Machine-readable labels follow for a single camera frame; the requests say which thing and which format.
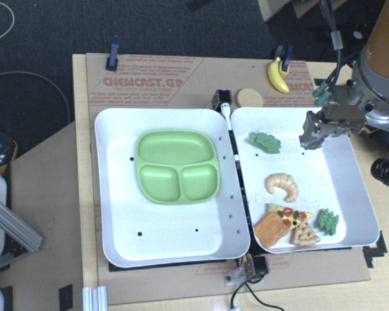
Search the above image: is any small lattice pizza slice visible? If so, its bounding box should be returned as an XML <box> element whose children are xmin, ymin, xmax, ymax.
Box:
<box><xmin>290</xmin><ymin>221</ymin><xmax>321</xmax><ymax>248</ymax></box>

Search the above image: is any tan round biscuit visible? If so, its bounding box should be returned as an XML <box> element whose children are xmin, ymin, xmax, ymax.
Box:
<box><xmin>236</xmin><ymin>88</ymin><xmax>265</xmax><ymax>108</ymax></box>

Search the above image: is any white plastic tray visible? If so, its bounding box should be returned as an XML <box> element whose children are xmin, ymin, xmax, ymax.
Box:
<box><xmin>229</xmin><ymin>106</ymin><xmax>381</xmax><ymax>255</ymax></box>
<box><xmin>93</xmin><ymin>107</ymin><xmax>252</xmax><ymax>269</ymax></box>

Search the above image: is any beige croissant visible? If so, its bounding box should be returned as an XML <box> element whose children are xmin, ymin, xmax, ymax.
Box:
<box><xmin>264</xmin><ymin>172</ymin><xmax>300</xmax><ymax>204</ymax></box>

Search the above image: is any thin black and white rod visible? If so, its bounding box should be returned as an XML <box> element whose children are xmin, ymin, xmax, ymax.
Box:
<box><xmin>220</xmin><ymin>103</ymin><xmax>257</xmax><ymax>256</ymax></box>

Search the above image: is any dark green broccoli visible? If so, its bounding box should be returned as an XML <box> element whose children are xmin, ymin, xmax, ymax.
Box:
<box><xmin>317</xmin><ymin>207</ymin><xmax>340</xmax><ymax>237</ymax></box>

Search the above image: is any yellow banana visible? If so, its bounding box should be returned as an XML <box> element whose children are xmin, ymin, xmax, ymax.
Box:
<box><xmin>267</xmin><ymin>56</ymin><xmax>290</xmax><ymax>94</ymax></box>

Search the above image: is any pizza slice with red toppings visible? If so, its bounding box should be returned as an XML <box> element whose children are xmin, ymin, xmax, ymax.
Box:
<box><xmin>266</xmin><ymin>203</ymin><xmax>314</xmax><ymax>229</ymax></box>

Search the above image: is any brown cardboard board red print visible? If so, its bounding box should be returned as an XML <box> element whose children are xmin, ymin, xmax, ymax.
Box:
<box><xmin>85</xmin><ymin>52</ymin><xmax>372</xmax><ymax>306</ymax></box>

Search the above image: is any black cylinder on white bracket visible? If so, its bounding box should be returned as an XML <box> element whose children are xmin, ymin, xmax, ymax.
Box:
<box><xmin>370</xmin><ymin>157</ymin><xmax>389</xmax><ymax>189</ymax></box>

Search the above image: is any flat green lettuce leaf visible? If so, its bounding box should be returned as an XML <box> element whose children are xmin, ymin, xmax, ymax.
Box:
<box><xmin>248</xmin><ymin>132</ymin><xmax>283</xmax><ymax>155</ymax></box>

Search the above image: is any orange bread slice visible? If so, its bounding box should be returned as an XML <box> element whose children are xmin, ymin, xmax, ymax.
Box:
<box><xmin>253</xmin><ymin>212</ymin><xmax>292</xmax><ymax>249</ymax></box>

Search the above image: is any green divided plate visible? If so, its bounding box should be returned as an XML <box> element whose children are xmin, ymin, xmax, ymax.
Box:
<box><xmin>136</xmin><ymin>128</ymin><xmax>221</xmax><ymax>205</ymax></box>

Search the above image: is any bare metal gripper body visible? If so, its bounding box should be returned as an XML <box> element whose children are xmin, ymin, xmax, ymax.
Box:
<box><xmin>320</xmin><ymin>85</ymin><xmax>389</xmax><ymax>135</ymax></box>

